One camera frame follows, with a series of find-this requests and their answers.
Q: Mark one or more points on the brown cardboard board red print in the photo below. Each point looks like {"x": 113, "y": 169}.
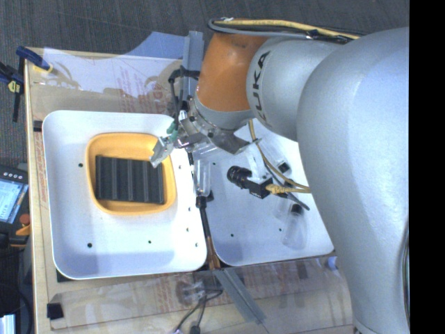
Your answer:
{"x": 139, "y": 99}

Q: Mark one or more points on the yellow square bowl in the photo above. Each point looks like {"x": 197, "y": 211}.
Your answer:
{"x": 128, "y": 143}

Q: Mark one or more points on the black cylinder on white bracket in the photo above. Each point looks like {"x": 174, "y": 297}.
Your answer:
{"x": 259, "y": 186}

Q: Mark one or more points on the black ribbed block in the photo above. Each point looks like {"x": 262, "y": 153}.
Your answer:
{"x": 128, "y": 179}

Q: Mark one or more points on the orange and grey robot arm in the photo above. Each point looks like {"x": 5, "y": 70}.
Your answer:
{"x": 347, "y": 134}

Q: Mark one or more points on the white plastic tray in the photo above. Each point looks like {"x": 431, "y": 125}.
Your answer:
{"x": 121, "y": 242}
{"x": 250, "y": 228}

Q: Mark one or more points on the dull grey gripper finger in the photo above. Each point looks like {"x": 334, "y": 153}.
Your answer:
{"x": 160, "y": 151}

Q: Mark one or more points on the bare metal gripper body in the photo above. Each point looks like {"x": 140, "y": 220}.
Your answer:
{"x": 201, "y": 131}

